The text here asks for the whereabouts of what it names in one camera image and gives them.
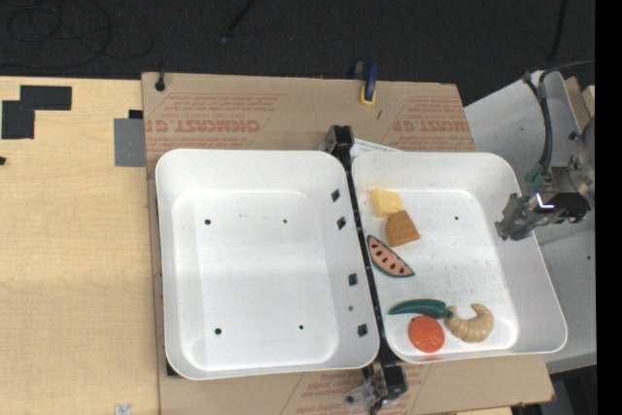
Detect black block with thin wires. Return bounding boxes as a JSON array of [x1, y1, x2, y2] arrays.
[[362, 363, 409, 405], [321, 124, 356, 156]]

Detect orange bread slice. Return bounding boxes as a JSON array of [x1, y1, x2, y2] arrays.
[[385, 209, 422, 249]]

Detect orange fruit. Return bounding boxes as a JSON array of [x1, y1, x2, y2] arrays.
[[407, 314, 447, 354]]

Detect red watermelon slice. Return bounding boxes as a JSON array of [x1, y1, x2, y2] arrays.
[[365, 234, 416, 279]]

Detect white paper sheet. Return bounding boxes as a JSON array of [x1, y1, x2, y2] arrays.
[[353, 138, 404, 155]]

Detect brown cardboard board red print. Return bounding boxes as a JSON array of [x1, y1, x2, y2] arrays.
[[140, 71, 557, 415]]

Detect thin black rod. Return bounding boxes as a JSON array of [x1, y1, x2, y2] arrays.
[[338, 144, 398, 371]]

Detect white plastic tray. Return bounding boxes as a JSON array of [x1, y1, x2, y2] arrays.
[[155, 148, 381, 381], [350, 151, 570, 364]]

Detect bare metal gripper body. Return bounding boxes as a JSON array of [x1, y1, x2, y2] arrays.
[[547, 121, 597, 209]]

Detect green chili pepper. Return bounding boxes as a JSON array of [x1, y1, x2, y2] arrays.
[[387, 298, 455, 321]]

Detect yellow cheese wedge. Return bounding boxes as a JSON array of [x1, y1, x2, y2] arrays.
[[369, 188, 406, 219]]

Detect beige croissant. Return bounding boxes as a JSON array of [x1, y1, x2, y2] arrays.
[[442, 302, 496, 344]]

